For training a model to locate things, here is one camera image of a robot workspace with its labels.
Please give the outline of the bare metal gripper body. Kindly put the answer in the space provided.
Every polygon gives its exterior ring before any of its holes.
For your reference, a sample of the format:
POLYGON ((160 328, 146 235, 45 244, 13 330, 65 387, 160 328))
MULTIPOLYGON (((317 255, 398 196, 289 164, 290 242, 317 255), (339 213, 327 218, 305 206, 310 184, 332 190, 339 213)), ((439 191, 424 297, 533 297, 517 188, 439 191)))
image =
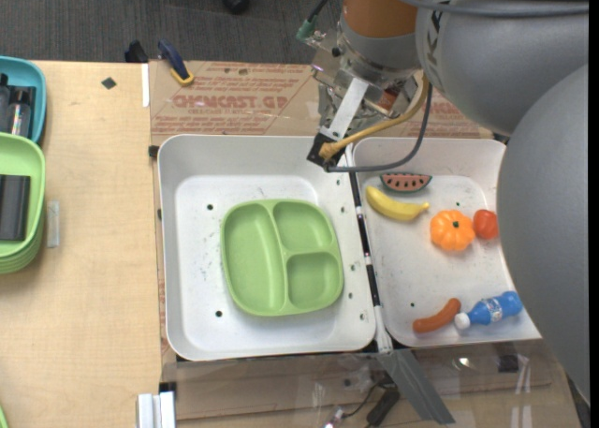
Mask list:
POLYGON ((314 32, 309 45, 315 49, 319 124, 328 132, 358 132, 394 120, 424 95, 413 34, 365 37, 339 25, 314 32))

